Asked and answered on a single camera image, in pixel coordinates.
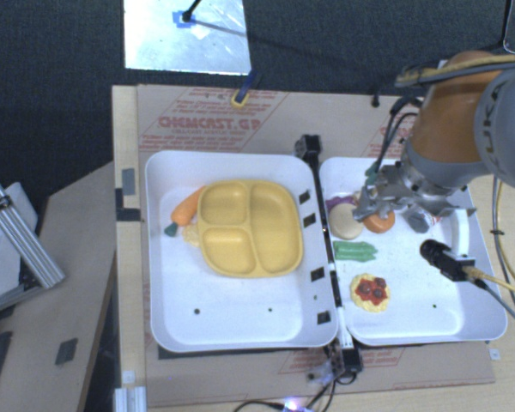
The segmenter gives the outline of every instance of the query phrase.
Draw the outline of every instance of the white tray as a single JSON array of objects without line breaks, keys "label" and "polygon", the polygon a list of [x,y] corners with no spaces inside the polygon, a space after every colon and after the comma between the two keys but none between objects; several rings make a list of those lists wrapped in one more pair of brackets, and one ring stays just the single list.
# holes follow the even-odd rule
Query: white tray
[{"label": "white tray", "polygon": [[[324,236],[312,172],[303,161],[287,155],[164,151],[148,160],[145,177],[151,330],[162,347],[174,352],[306,348],[334,338],[337,317]],[[163,233],[181,200],[226,179],[276,182],[292,194],[300,221],[315,214],[317,222],[302,224],[304,254],[297,269],[273,278],[222,276],[180,234]],[[299,204],[306,191],[310,199]],[[312,271],[320,269],[324,277],[313,280]]]},{"label": "white tray", "polygon": [[[324,200],[360,190],[364,172],[372,159],[332,158],[320,169]],[[472,208],[470,194],[458,192],[451,202]],[[401,345],[426,342],[494,340],[507,327],[506,312],[495,299],[468,282],[452,282],[420,255],[420,245],[436,239],[451,245],[448,219],[429,233],[415,233],[401,215],[387,233],[364,229],[357,241],[378,249],[376,259],[367,263],[336,261],[346,324],[351,335],[366,345]],[[470,217],[470,256],[476,267],[493,274],[487,248],[475,215]],[[384,277],[391,288],[391,301],[385,312],[370,313],[350,298],[349,284],[356,275],[371,273]],[[498,292],[495,285],[491,287]]]}]

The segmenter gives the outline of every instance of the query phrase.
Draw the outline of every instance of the black fabric backdrop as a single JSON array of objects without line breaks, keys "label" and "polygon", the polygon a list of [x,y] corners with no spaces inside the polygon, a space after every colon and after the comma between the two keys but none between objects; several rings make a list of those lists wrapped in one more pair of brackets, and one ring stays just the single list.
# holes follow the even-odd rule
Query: black fabric backdrop
[{"label": "black fabric backdrop", "polygon": [[[397,94],[397,72],[500,39],[506,0],[243,0],[259,88]],[[123,0],[0,0],[0,182],[46,197],[112,159],[111,86],[236,87],[124,68]],[[515,48],[515,2],[508,40]]]}]

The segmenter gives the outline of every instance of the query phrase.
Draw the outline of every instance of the yellow plate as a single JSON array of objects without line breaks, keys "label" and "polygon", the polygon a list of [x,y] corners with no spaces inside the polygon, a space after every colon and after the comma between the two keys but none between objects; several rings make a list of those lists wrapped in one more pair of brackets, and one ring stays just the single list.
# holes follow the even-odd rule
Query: yellow plate
[{"label": "yellow plate", "polygon": [[198,200],[197,225],[206,263],[223,275],[285,275],[303,255],[298,210],[277,183],[228,180],[208,185]]}]

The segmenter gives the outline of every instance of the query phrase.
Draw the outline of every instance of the cardboard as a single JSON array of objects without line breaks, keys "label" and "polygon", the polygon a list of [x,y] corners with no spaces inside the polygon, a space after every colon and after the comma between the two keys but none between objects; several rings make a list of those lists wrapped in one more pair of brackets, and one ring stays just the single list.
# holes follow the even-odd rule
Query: cardboard
[{"label": "cardboard", "polygon": [[[374,157],[396,100],[378,108],[367,96],[252,91],[246,108],[233,109],[232,89],[140,86],[136,90],[139,172],[162,149],[292,154],[304,134],[319,134],[320,159]],[[411,121],[399,131],[408,135]],[[398,157],[394,142],[388,154]],[[144,177],[140,174],[140,189]],[[144,193],[141,197],[145,213]],[[306,375],[325,361],[322,349],[219,354],[160,350],[149,329],[147,228],[142,224],[146,386],[149,407],[308,396],[320,388]],[[494,382],[484,342],[363,349],[358,383],[338,392],[385,391]]]}]

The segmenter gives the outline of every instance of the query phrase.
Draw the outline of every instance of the toy pizza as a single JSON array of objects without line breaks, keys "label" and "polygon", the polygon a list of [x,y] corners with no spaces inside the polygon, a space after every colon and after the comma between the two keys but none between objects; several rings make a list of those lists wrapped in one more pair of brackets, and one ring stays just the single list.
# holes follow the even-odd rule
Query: toy pizza
[{"label": "toy pizza", "polygon": [[351,282],[351,299],[367,312],[382,312],[387,309],[391,291],[384,278],[368,273],[357,275]]}]

